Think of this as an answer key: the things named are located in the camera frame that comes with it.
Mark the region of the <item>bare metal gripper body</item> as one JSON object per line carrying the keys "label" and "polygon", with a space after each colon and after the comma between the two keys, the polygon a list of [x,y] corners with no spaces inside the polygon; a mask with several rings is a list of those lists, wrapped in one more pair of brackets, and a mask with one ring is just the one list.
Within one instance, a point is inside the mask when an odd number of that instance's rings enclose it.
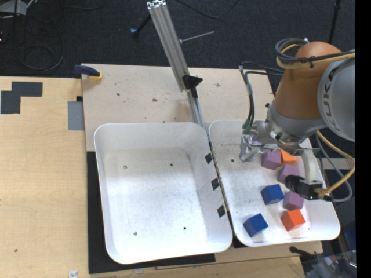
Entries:
{"label": "bare metal gripper body", "polygon": [[300,146],[304,140],[305,138],[302,137],[288,135],[275,122],[269,120],[255,120],[251,126],[243,130],[242,135],[242,143],[254,147],[276,143],[278,150],[282,149],[290,155],[302,155],[304,153],[305,148]]}

